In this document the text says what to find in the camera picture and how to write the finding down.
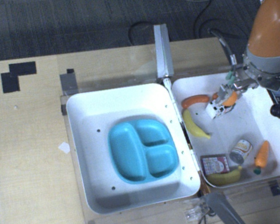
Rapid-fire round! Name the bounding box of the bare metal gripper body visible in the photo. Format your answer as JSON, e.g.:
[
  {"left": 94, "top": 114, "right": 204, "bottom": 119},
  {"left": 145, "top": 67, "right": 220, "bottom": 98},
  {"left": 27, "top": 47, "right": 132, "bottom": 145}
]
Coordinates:
[{"left": 230, "top": 61, "right": 268, "bottom": 94}]

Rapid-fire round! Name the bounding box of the orange round toy food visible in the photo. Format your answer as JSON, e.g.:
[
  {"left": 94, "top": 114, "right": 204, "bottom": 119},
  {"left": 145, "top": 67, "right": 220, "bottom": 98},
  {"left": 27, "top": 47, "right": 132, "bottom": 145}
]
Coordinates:
[{"left": 220, "top": 90, "right": 240, "bottom": 108}]

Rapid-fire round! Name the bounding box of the white carton with black spots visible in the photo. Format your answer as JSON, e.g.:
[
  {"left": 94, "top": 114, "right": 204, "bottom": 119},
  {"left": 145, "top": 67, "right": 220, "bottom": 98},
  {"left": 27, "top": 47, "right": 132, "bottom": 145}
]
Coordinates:
[{"left": 204, "top": 96, "right": 235, "bottom": 121}]

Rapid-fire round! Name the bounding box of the orange sausage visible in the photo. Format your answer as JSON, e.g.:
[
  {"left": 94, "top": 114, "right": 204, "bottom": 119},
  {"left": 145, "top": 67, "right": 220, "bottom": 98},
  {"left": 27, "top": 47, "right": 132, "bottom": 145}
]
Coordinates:
[{"left": 180, "top": 92, "right": 212, "bottom": 110}]

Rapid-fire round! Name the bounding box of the white plastic tray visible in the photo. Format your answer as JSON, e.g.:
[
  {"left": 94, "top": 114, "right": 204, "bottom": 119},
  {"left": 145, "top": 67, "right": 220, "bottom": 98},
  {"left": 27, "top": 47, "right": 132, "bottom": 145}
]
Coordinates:
[
  {"left": 170, "top": 61, "right": 280, "bottom": 195},
  {"left": 63, "top": 76, "right": 204, "bottom": 219}
]

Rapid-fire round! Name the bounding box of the yellow banana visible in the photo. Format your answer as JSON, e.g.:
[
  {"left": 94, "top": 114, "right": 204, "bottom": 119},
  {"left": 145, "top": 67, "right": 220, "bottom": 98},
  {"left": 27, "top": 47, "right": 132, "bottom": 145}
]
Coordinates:
[
  {"left": 205, "top": 165, "right": 246, "bottom": 189},
  {"left": 181, "top": 105, "right": 212, "bottom": 144}
]

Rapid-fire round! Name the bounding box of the white and yellow can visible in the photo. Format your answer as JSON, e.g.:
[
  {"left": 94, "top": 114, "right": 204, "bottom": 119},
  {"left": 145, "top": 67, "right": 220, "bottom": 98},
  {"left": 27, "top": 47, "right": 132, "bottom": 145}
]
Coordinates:
[{"left": 227, "top": 138, "right": 256, "bottom": 166}]

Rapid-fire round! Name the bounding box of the red and white packet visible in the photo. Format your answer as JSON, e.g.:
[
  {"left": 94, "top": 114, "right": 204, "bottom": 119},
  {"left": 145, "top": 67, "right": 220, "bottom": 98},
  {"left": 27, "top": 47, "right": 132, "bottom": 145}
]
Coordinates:
[{"left": 200, "top": 151, "right": 231, "bottom": 177}]

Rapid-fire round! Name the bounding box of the orange carrot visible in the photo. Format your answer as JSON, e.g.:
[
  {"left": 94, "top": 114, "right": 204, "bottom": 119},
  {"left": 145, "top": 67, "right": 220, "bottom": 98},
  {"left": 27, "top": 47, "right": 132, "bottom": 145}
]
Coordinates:
[{"left": 249, "top": 140, "right": 275, "bottom": 176}]

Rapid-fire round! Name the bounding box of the blue divided plate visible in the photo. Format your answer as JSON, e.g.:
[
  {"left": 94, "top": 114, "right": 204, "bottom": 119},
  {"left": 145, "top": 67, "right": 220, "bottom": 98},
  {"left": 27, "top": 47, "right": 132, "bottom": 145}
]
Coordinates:
[{"left": 104, "top": 113, "right": 182, "bottom": 189}]

